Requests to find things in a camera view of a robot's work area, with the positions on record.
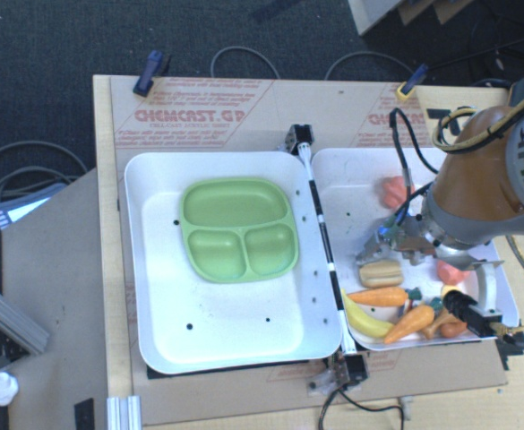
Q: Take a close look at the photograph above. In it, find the thin black and white rod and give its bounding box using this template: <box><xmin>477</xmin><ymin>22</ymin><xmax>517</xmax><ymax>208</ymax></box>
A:
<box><xmin>297</xmin><ymin>142</ymin><xmax>357</xmax><ymax>355</ymax></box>

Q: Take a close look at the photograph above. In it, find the black cylinder on white bracket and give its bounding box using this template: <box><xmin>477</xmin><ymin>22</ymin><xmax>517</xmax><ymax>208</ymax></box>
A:
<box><xmin>442</xmin><ymin>260</ymin><xmax>505</xmax><ymax>339</ymax></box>

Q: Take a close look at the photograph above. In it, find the brown toy chicken drumstick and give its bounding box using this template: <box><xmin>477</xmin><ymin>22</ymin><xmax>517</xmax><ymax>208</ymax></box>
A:
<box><xmin>419</xmin><ymin>307</ymin><xmax>469</xmax><ymax>340</ymax></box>

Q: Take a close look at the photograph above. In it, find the green divided plate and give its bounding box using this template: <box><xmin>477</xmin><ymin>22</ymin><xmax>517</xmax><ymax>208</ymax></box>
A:
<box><xmin>178</xmin><ymin>176</ymin><xmax>300</xmax><ymax>285</ymax></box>

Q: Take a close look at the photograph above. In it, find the black block with thin wires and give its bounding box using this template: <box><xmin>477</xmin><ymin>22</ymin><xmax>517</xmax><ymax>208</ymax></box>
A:
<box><xmin>307</xmin><ymin>353</ymin><xmax>371</xmax><ymax>394</ymax></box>
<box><xmin>284</xmin><ymin>124</ymin><xmax>314</xmax><ymax>154</ymax></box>

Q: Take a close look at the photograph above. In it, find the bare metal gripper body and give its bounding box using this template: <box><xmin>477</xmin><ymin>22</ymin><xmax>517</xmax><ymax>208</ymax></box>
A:
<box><xmin>389</xmin><ymin>219</ymin><xmax>474</xmax><ymax>271</ymax></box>

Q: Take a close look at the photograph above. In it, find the tan toy bread bun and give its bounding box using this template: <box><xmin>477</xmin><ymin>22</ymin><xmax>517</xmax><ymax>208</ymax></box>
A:
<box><xmin>357</xmin><ymin>258</ymin><xmax>405</xmax><ymax>289</ymax></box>

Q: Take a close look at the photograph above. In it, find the white plastic tray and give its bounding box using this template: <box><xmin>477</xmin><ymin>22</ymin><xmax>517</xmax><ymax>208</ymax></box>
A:
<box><xmin>310</xmin><ymin>147</ymin><xmax>520</xmax><ymax>353</ymax></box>
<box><xmin>124</xmin><ymin>150</ymin><xmax>345</xmax><ymax>375</ymax></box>

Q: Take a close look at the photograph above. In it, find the brown cardboard board red print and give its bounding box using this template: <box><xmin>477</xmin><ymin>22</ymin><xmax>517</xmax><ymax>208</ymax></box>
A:
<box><xmin>108</xmin><ymin>76</ymin><xmax>511</xmax><ymax>426</ymax></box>

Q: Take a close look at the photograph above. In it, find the pink toy food piece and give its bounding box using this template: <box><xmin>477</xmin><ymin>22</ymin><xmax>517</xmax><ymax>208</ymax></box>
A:
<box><xmin>436</xmin><ymin>260</ymin><xmax>471</xmax><ymax>286</ymax></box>

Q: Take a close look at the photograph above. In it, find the yellow banana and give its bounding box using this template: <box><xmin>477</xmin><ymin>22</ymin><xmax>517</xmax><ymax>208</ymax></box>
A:
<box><xmin>339</xmin><ymin>288</ymin><xmax>396</xmax><ymax>340</ymax></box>

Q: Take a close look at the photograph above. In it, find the pink toy shrimp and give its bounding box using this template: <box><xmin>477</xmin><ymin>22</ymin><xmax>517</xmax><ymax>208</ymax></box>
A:
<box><xmin>382</xmin><ymin>176</ymin><xmax>417</xmax><ymax>211</ymax></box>

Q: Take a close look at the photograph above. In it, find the orange toy carrot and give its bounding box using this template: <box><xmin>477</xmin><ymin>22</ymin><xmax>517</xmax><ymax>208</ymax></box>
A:
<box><xmin>382</xmin><ymin>297</ymin><xmax>444</xmax><ymax>345</ymax></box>
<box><xmin>346</xmin><ymin>286</ymin><xmax>424</xmax><ymax>308</ymax></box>

